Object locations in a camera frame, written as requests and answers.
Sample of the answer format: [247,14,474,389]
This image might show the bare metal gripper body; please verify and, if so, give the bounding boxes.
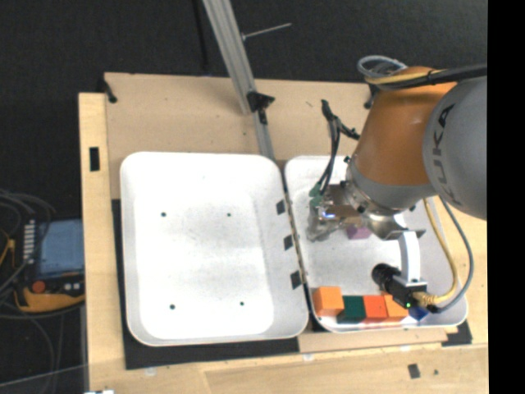
[310,180,416,241]

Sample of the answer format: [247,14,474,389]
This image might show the thin black and white rod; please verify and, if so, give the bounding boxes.
[281,176,309,289]

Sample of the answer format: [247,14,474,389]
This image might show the purple cube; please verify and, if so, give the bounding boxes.
[346,225,372,241]

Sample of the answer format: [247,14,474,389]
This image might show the white plastic tray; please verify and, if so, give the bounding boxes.
[283,154,469,334]
[119,150,310,347]

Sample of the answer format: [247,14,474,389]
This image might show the orange cube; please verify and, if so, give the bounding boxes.
[383,293,410,320]
[363,294,389,322]
[312,286,345,318]

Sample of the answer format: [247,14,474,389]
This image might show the green cube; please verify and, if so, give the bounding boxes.
[336,295,368,324]

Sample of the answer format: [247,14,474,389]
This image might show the blue cube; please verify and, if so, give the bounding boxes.
[407,305,430,323]

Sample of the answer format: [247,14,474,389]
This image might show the brown cardboard board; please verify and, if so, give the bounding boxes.
[103,71,460,355]

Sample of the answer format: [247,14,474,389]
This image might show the black cylinder on white bracket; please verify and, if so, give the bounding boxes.
[371,227,428,309]

